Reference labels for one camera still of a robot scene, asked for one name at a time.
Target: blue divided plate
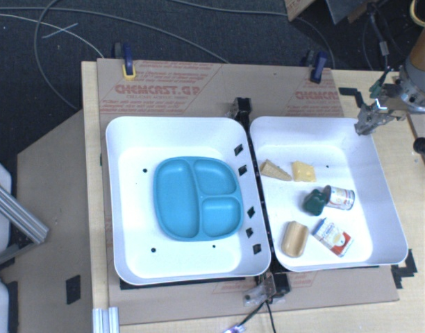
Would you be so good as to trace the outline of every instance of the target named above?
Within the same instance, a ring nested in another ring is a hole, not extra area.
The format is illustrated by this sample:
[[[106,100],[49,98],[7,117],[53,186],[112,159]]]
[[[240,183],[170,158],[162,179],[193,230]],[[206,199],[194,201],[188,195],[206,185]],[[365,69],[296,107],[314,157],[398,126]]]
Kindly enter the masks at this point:
[[[227,163],[208,157],[175,157],[154,174],[154,207],[163,231],[181,241],[222,239],[243,222],[242,194]]]

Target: wire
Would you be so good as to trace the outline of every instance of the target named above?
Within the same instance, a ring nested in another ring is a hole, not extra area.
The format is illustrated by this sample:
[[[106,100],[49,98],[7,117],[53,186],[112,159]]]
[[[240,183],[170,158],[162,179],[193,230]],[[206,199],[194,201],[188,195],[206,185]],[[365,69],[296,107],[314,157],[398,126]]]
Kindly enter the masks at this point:
[[[401,56],[406,57],[407,55],[402,51],[402,49],[396,43],[396,40],[394,39],[394,37],[392,35],[392,31],[390,30],[390,26],[388,25],[388,21],[385,18],[381,9],[378,8],[378,6],[375,3],[372,3],[372,8],[376,11],[378,16],[381,18],[381,20],[384,24],[384,27],[385,27],[385,33],[387,33],[387,36],[388,36],[389,40],[391,41],[391,43],[393,44],[393,46],[395,47],[395,49],[398,51],[399,54],[401,54]]]
[[[252,319],[263,307],[263,305],[267,305],[268,312],[269,312],[269,320],[271,321],[271,327],[273,329],[273,333],[276,333],[276,328],[274,327],[274,319],[273,319],[273,313],[271,311],[271,307],[269,306],[268,300],[262,302],[260,305],[258,305],[248,316],[244,318],[242,322],[240,322],[237,326],[243,326],[246,322],[248,322],[250,319]]]
[[[37,20],[36,19],[29,19],[29,18],[24,17],[24,16],[10,15],[10,14],[1,14],[1,13],[0,13],[0,16],[1,17],[12,17],[12,18],[15,18],[15,19],[21,19],[21,20],[24,20],[24,21],[37,23]],[[48,24],[46,22],[42,22],[42,24],[45,25],[45,26],[52,27],[52,28],[56,29],[57,32],[64,32],[64,33],[67,33],[68,35],[71,35],[71,36],[79,39],[80,41],[82,41],[83,43],[85,43],[86,45],[88,45],[90,48],[92,48],[101,58],[104,58],[104,55],[102,54],[102,52],[100,52],[100,50],[98,50],[98,48],[96,48],[92,43],[88,42],[87,40],[85,40],[81,36],[79,36],[79,35],[71,32],[71,31],[68,31],[68,30],[66,30],[64,28],[61,28],[61,27],[58,27],[58,26],[54,26],[54,25]]]
[[[260,309],[263,307],[264,304],[265,304],[265,301],[263,301],[260,305],[258,305],[257,308],[254,311],[252,311],[248,316],[246,316],[244,320],[240,322],[238,325],[244,325],[246,322],[252,319],[254,315],[256,315],[260,311]]]
[[[376,19],[374,17],[376,9],[374,8],[374,3],[369,3],[367,9],[368,9],[368,13],[369,13],[370,24],[372,25],[373,31],[376,34],[376,38],[379,41],[379,46],[381,48],[381,54],[384,57],[384,71],[386,71],[388,69],[388,54],[389,54],[388,47],[387,47],[387,41],[382,36],[382,33],[379,30],[378,25],[376,24]]]
[[[274,318],[273,318],[273,313],[271,312],[271,307],[269,306],[268,300],[266,300],[265,303],[267,304],[269,320],[271,321],[271,327],[273,329],[273,333],[276,333],[276,327],[274,327]]]
[[[91,15],[97,15],[97,16],[102,16],[102,17],[108,17],[111,19],[116,19],[119,21],[123,21],[123,22],[128,22],[128,23],[132,23],[132,24],[137,24],[139,26],[143,26],[145,28],[150,28],[152,30],[164,33],[166,35],[172,36],[178,40],[184,41],[188,44],[191,44],[192,46],[195,46],[196,48],[201,49],[202,51],[205,51],[206,53],[209,53],[212,56],[215,56],[217,59],[221,60],[222,62],[228,63],[227,60],[225,60],[224,58],[220,57],[219,55],[217,55],[216,53],[213,53],[212,51],[209,51],[208,49],[192,42],[189,41],[187,39],[185,39],[184,37],[175,35],[173,33],[170,33],[168,31],[165,31],[161,28],[156,28],[154,26],[151,25],[147,25],[147,24],[143,24],[134,20],[130,20],[130,19],[125,19],[123,17],[118,17],[118,16],[114,16],[114,15],[109,15],[109,14],[105,14],[102,12],[94,12],[94,11],[88,11],[88,10],[78,10],[78,9],[64,9],[64,8],[54,8],[53,6],[56,5],[59,1],[62,0],[52,0],[45,8],[29,8],[29,7],[7,7],[7,8],[0,8],[0,10],[42,10],[42,13],[40,15],[40,17],[37,20],[37,26],[35,27],[35,32],[34,32],[34,36],[33,36],[33,51],[34,51],[34,56],[35,56],[35,61],[37,63],[37,67],[40,71],[40,74],[42,75],[43,79],[46,81],[47,85],[52,89],[52,91],[58,96],[60,97],[60,99],[62,99],[64,102],[66,102],[66,104],[68,106],[70,106],[71,108],[77,110],[77,107],[72,105],[69,101],[67,101],[64,96],[61,95],[61,93],[51,84],[50,80],[47,78],[41,62],[40,62],[40,57],[38,55],[38,31],[40,29],[40,26],[42,24],[42,20],[45,18],[46,14],[50,11],[50,10],[58,10],[58,11],[70,11],[70,12],[81,12],[81,13],[86,13],[86,14],[91,14]],[[251,11],[251,10],[230,10],[230,9],[225,9],[225,8],[213,8],[211,6],[205,6],[205,5],[199,5],[196,3],[190,3],[188,1],[182,1],[182,0],[165,0],[165,1],[171,1],[174,3],[180,3],[186,6],[192,6],[195,8],[201,8],[201,9],[205,9],[205,10],[212,10],[212,11],[216,11],[216,12],[228,12],[228,13],[237,13],[237,14],[244,14],[244,15],[271,15],[271,16],[282,16],[282,17],[287,17],[288,14],[282,13],[282,12],[271,12],[271,11]],[[325,37],[320,33],[320,31],[313,26],[311,23],[307,22],[306,20],[300,19],[297,17],[297,19],[306,24],[307,26],[311,27],[314,31],[316,31],[318,33],[318,35],[323,39],[326,48],[328,49],[328,52],[331,55],[331,59],[333,62],[333,68],[335,69],[335,59],[334,59],[334,55],[333,55],[333,51],[331,50],[329,43],[326,41]]]
[[[378,4],[377,4],[377,6],[379,7],[379,8],[381,8],[382,6],[384,6],[386,3],[388,3],[390,0],[382,0],[382,1],[380,1]],[[366,45],[365,45],[365,37],[366,37],[366,35],[367,35],[367,29],[368,29],[368,26],[369,26],[369,19],[367,19],[366,21],[365,21],[365,25],[364,25],[364,29],[363,29],[363,31],[362,31],[362,54],[364,55],[364,59],[365,59],[365,61],[367,62],[367,64],[368,64],[368,66],[369,66],[369,68],[370,68],[370,70],[374,70],[374,68],[373,68],[373,66],[372,66],[372,64],[371,64],[371,62],[370,62],[370,59],[369,59],[369,57],[368,57],[368,54],[367,54],[367,48],[366,48]],[[385,66],[387,67],[387,63],[388,63],[388,61],[384,58],[384,60],[385,60]]]

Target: metal bracket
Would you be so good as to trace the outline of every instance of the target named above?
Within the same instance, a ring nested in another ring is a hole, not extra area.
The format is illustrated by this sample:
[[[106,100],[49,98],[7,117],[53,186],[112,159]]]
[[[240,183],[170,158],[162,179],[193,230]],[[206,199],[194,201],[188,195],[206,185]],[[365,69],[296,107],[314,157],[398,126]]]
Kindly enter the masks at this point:
[[[48,227],[22,207],[1,185],[0,212],[31,241],[31,243],[22,247],[17,244],[7,247],[7,249],[0,253],[0,265],[33,246],[44,243],[46,240],[49,231]]]
[[[120,333],[118,307],[92,310],[92,333]]]
[[[262,302],[269,300],[275,294],[276,284],[274,282],[274,276],[270,275],[256,287],[244,292],[243,304],[244,306],[260,305]]]

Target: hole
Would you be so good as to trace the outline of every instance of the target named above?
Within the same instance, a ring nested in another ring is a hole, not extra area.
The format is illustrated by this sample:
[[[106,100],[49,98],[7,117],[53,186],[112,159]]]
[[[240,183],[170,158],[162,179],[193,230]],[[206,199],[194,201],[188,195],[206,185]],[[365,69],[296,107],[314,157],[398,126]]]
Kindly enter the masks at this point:
[[[248,238],[254,234],[253,228],[248,228],[245,232],[247,233]]]
[[[242,152],[242,151],[243,151],[243,145],[239,144],[237,147],[234,148],[234,154],[235,154],[235,156],[237,157],[238,154],[240,152]]]
[[[248,214],[249,218],[252,218],[252,217],[254,216],[254,214],[255,214],[255,213],[256,213],[256,211],[254,211],[254,207],[250,208],[250,209],[247,211],[247,214]]]
[[[262,251],[262,246],[260,244],[254,244],[253,245],[253,252],[254,255],[257,253],[260,253]]]
[[[240,168],[239,168],[239,175],[240,176],[242,176],[243,174],[245,174],[247,172],[247,166],[246,165],[244,165],[244,166],[241,166]]]

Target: black cable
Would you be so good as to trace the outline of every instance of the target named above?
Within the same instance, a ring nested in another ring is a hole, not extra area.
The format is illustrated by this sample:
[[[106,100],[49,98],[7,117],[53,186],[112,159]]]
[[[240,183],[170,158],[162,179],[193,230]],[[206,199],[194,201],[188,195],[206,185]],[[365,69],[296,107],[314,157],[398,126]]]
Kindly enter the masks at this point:
[[[374,33],[376,34],[376,38],[379,41],[379,46],[381,48],[381,54],[384,57],[384,70],[387,70],[388,68],[388,47],[387,47],[387,42],[385,41],[385,38],[383,37],[381,30],[379,30],[379,27],[376,23],[376,18],[375,18],[375,9],[372,7],[373,3],[369,3],[367,5],[367,12],[369,14],[369,21],[370,21],[370,25],[373,28]]]
[[[269,306],[268,300],[266,300],[265,303],[267,304],[269,320],[271,321],[271,327],[273,329],[273,333],[276,333],[276,328],[274,327],[274,318],[273,318],[273,313],[271,312],[271,307]]]
[[[260,309],[263,307],[264,304],[265,304],[265,301],[262,302],[260,305],[258,305],[257,308],[254,311],[252,311],[248,316],[246,316],[244,320],[240,322],[238,325],[244,325],[246,322],[252,319],[254,315],[260,311]]]
[[[397,50],[397,52],[401,56],[406,57],[407,55],[402,51],[401,47],[399,47],[398,44],[396,43],[396,40],[393,37],[392,31],[390,30],[390,26],[388,24],[388,21],[385,18],[382,10],[375,3],[372,4],[372,8],[376,11],[376,13],[378,14],[378,16],[381,18],[381,20],[383,22],[383,25],[384,25],[385,33],[387,34],[388,39],[393,44],[393,47]]]
[[[390,0],[382,0],[382,1],[380,1],[377,4],[378,8],[381,8],[382,6],[384,6],[389,1]],[[369,26],[369,22],[370,22],[370,18],[367,18],[366,21],[365,21],[363,32],[362,32],[362,54],[364,55],[364,59],[367,62],[369,68],[371,70],[374,70],[374,68],[373,68],[373,66],[372,66],[372,64],[371,64],[371,62],[369,60],[369,57],[368,57],[368,54],[367,54],[367,48],[366,48],[366,45],[365,45],[365,37],[367,35],[367,29],[368,29],[368,26]]]
[[[237,326],[242,326],[244,325],[246,322],[248,322],[251,318],[253,318],[259,311],[260,309],[263,307],[263,305],[267,305],[268,308],[268,312],[269,312],[269,320],[271,321],[271,327],[273,329],[273,333],[276,333],[276,328],[274,327],[274,318],[273,318],[273,313],[271,311],[271,307],[269,306],[269,300],[266,300],[264,302],[262,302],[260,305],[257,306],[257,308],[252,311],[248,316],[246,316],[244,318],[244,320],[242,322],[240,322]]]

